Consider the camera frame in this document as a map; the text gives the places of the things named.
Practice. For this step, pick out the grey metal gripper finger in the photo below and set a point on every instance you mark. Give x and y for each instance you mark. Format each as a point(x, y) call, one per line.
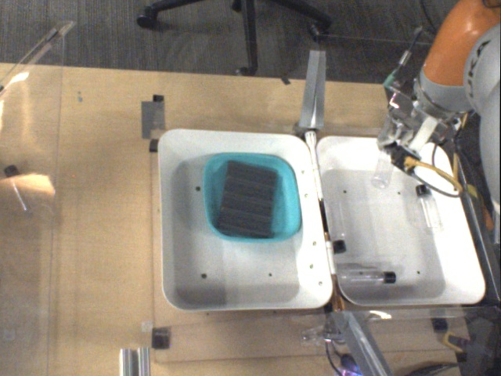
point(385, 135)
point(401, 137)

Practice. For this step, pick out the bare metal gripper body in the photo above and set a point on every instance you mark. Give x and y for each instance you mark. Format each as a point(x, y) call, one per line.
point(403, 106)

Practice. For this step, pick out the clear plastic bottle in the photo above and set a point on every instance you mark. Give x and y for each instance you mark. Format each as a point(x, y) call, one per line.
point(380, 171)
point(368, 274)
point(339, 245)
point(429, 210)

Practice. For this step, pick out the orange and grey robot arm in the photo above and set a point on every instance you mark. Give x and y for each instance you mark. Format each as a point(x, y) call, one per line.
point(462, 41)

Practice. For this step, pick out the white plastic tray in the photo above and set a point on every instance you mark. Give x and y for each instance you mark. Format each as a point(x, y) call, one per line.
point(383, 233)
point(242, 280)

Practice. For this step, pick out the teal plastic bowl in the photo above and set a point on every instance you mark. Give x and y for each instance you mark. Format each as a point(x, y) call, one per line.
point(289, 198)

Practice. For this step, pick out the black ribbed block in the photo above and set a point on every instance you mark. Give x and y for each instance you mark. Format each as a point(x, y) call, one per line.
point(247, 199)

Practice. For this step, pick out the black office chair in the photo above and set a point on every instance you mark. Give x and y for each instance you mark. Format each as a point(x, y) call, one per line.
point(250, 18)

